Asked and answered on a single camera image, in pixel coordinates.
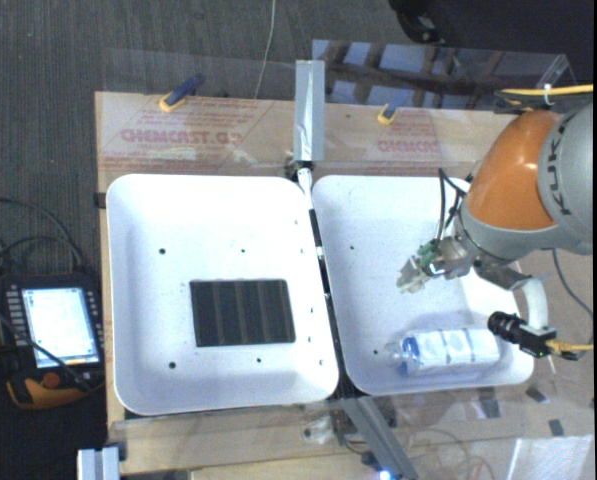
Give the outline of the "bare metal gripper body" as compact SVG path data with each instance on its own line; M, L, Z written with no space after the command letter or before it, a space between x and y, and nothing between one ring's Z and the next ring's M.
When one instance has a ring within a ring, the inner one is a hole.
M455 279L467 275L475 259L475 252L457 236L432 239L424 253L424 272L430 278Z

